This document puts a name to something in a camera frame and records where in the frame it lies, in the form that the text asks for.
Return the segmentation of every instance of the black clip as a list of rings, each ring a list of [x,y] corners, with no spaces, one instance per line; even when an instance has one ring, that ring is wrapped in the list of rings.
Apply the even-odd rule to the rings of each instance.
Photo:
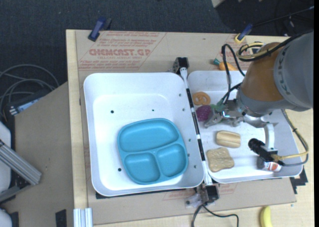
[[[108,25],[107,28],[108,28],[111,24],[111,21],[112,20],[110,18],[108,18],[108,20],[106,21],[105,17],[100,17],[97,20],[94,29],[91,31],[90,35],[88,36],[88,39],[95,42],[97,38],[100,36],[99,31],[104,27],[105,23],[107,22],[107,25]]]

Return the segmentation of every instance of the blue plate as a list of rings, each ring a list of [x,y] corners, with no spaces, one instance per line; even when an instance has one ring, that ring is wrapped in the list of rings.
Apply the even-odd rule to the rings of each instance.
[[[128,124],[120,130],[117,143],[128,176],[138,184],[163,182],[181,175],[187,168],[184,141],[168,119]]]

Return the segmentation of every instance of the black wire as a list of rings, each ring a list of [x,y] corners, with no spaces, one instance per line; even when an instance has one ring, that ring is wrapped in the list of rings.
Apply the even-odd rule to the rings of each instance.
[[[229,92],[226,92],[225,95],[224,95],[223,98],[222,98],[223,101],[225,100],[225,98],[227,97],[227,95],[229,96],[229,94],[230,94],[233,90],[238,89],[238,88],[240,87],[240,85],[241,85],[241,83],[239,83],[239,84],[233,86],[233,87],[230,89]]]
[[[275,8],[275,17],[277,16],[277,13],[278,13],[278,7],[279,6],[283,6],[280,2],[282,2],[283,0],[279,0],[278,3],[276,4],[276,8]],[[292,3],[293,0],[288,0],[288,4],[289,4],[289,10],[290,12],[292,12],[292,7],[293,7],[293,3]],[[295,0],[295,1],[298,1],[299,3],[301,3],[303,6],[314,6],[314,1],[313,0]],[[293,17],[290,17],[289,21],[292,21],[293,18],[297,18],[298,15],[294,15]],[[280,21],[275,22],[275,29],[276,29],[276,33],[279,35],[279,36],[282,36],[284,34],[287,35],[287,32],[289,32],[289,28],[285,25],[285,20],[286,19],[282,19],[281,20],[281,23],[279,23]],[[311,28],[314,27],[314,20],[313,18],[312,19],[309,19],[309,21],[307,21],[306,23],[307,26],[311,26]]]
[[[236,214],[230,214],[230,215],[224,215],[224,216],[222,216],[222,215],[215,214],[215,213],[213,213],[212,211],[210,211],[210,210],[206,207],[206,203],[203,203],[203,204],[199,205],[198,208],[196,209],[196,211],[194,212],[193,218],[192,218],[192,220],[191,220],[191,227],[194,227],[194,226],[195,226],[194,224],[195,224],[196,216],[198,215],[198,213],[199,213],[199,211],[200,211],[200,209],[201,209],[202,207],[205,208],[209,213],[211,213],[212,215],[214,215],[214,216],[216,216],[216,217],[220,217],[220,218],[236,217],[236,219],[237,219],[237,227],[239,227],[239,217],[238,217],[238,215],[236,215]]]
[[[263,21],[263,22],[259,22],[259,23],[256,23],[254,24],[253,26],[256,27],[256,26],[260,26],[260,25],[263,25],[265,23],[268,23],[268,22],[273,22],[273,21],[276,21],[276,20],[280,20],[280,19],[283,19],[283,18],[286,18],[286,17],[290,17],[289,20],[291,20],[291,16],[295,15],[295,14],[299,14],[299,13],[302,13],[302,12],[305,12],[305,11],[308,11],[308,10],[312,10],[313,9],[313,6],[310,6],[308,8],[305,8],[303,10],[299,10],[299,11],[296,11],[296,12],[293,12],[293,13],[289,13],[289,14],[285,14],[285,15],[282,15],[280,17],[276,17],[276,18],[273,18],[271,20],[268,20],[268,21]]]
[[[228,84],[228,91],[227,93],[224,95],[224,97],[222,98],[223,99],[223,103],[226,103],[229,99],[229,95],[230,95],[230,92],[232,90],[234,90],[235,88],[237,88],[240,84],[237,84],[236,86],[234,86],[233,88],[231,88],[231,79],[230,79],[230,73],[229,73],[229,69],[228,69],[228,65],[227,65],[227,61],[226,61],[226,47],[229,48],[229,50],[231,51],[233,57],[234,57],[234,60],[236,62],[236,65],[237,65],[237,68],[239,70],[239,72],[245,76],[245,73],[241,70],[240,66],[239,66],[239,63],[238,63],[238,60],[237,60],[237,57],[236,57],[236,54],[234,52],[234,50],[232,49],[232,47],[229,45],[229,44],[224,44],[222,47],[221,47],[221,52],[222,52],[222,55],[223,55],[223,63],[224,63],[224,66],[225,66],[225,71],[226,71],[226,76],[227,76],[227,84]]]
[[[277,1],[277,3],[276,3],[276,6],[275,6],[275,11],[274,11],[274,18],[275,17],[277,17],[277,13],[278,13],[278,10],[279,10],[279,7],[281,6],[281,2],[282,2],[283,0],[278,0]],[[276,30],[276,33],[277,33],[277,35],[279,35],[279,36],[282,36],[283,34],[282,34],[282,29],[281,30],[279,30],[279,25],[280,25],[280,23],[279,23],[280,21],[275,21],[274,22],[274,25],[275,25],[275,30]]]
[[[279,43],[279,44],[278,44],[277,46],[275,46],[273,49],[267,50],[266,53],[264,53],[264,54],[262,54],[262,55],[259,55],[259,56],[257,56],[257,57],[254,57],[254,58],[251,58],[251,59],[243,59],[243,58],[240,58],[240,57],[239,57],[239,59],[240,59],[241,61],[243,61],[243,62],[252,62],[252,61],[260,60],[260,59],[262,59],[262,58],[264,58],[264,57],[266,57],[266,56],[270,56],[270,54],[272,54],[273,52],[275,52],[277,49],[279,49],[279,48],[281,48],[281,47],[287,45],[288,43],[290,43],[291,41],[295,40],[296,38],[299,38],[299,37],[301,37],[301,36],[303,36],[303,35],[305,35],[305,34],[307,34],[307,33],[310,33],[310,32],[312,32],[312,31],[313,31],[313,30],[310,30],[310,31],[303,32],[303,33],[297,34],[297,35],[295,35],[295,36],[292,36],[292,37],[286,39],[285,41],[283,41],[282,43]],[[239,55],[241,55],[244,51],[247,51],[248,48],[254,47],[254,46],[251,46],[251,47],[246,48],[245,50],[242,50],[242,48],[243,48],[244,46],[242,46],[242,47],[239,49],[239,51],[238,51],[238,54],[239,54]]]

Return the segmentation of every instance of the dark carpet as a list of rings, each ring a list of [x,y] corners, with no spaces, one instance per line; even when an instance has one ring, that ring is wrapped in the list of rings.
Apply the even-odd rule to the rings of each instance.
[[[33,64],[50,71],[59,84],[66,82],[65,30],[93,29],[100,16],[112,19],[111,30],[239,33],[247,23],[257,24],[312,5],[314,0],[226,0],[217,8],[211,0],[0,0],[0,72]],[[251,34],[290,36],[313,27],[311,10],[255,27]],[[45,72],[34,67],[15,68],[10,74],[52,84]],[[0,75],[0,97],[15,82],[15,78]],[[14,91],[30,86],[21,83]],[[11,100],[22,96],[12,95]]]

